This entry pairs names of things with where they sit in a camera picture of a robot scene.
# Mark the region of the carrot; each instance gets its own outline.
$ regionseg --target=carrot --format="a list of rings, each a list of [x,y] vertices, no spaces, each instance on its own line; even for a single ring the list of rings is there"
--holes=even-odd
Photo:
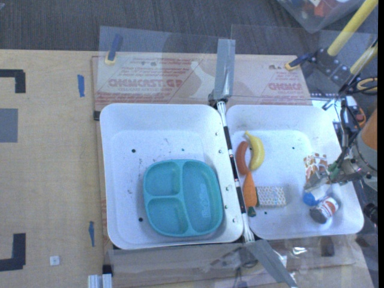
[[[240,174],[246,175],[250,170],[245,162],[245,152],[248,148],[248,142],[242,141],[236,150],[236,165]]]
[[[244,195],[245,206],[247,208],[257,205],[256,187],[253,181],[252,173],[250,171],[248,171],[245,176],[242,192]]]

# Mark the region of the gray square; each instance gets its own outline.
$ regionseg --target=gray square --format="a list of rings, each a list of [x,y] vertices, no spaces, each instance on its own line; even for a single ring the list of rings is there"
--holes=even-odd
[[[17,142],[17,109],[0,109],[0,143]]]

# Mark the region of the blue plastic dish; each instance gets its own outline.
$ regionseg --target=blue plastic dish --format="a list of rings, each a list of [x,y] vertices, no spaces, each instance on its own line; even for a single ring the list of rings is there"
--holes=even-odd
[[[143,194],[149,223],[173,237],[215,231],[223,220],[223,203],[215,172],[197,160],[167,160],[144,174]]]

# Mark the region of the white plastic tray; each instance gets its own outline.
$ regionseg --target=white plastic tray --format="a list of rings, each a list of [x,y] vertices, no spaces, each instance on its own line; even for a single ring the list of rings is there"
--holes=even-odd
[[[251,230],[260,238],[291,239],[359,232],[364,217],[353,184],[334,185],[341,208],[326,223],[314,222],[309,206],[302,201],[305,184],[304,157],[325,154],[328,164],[341,152],[332,119],[312,106],[237,105],[228,109],[227,123],[233,150],[246,140],[244,132],[258,136],[265,147],[265,160],[253,172],[257,187],[284,187],[287,205],[279,208],[255,208]],[[249,161],[250,151],[246,153]],[[240,175],[241,184],[244,177]]]
[[[241,212],[218,112],[205,105],[110,104],[100,114],[106,179],[107,230],[113,244],[133,250],[168,245],[233,242],[243,231]],[[154,162],[204,161],[216,172],[224,217],[214,232],[179,238],[148,222],[142,182]]]

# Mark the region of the yellow banana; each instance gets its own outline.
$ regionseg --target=yellow banana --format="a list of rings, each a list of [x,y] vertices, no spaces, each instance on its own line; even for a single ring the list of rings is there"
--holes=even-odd
[[[256,170],[264,162],[264,158],[265,158],[264,145],[259,137],[253,136],[248,131],[245,132],[245,135],[248,136],[252,146],[252,158],[250,162],[250,170]]]

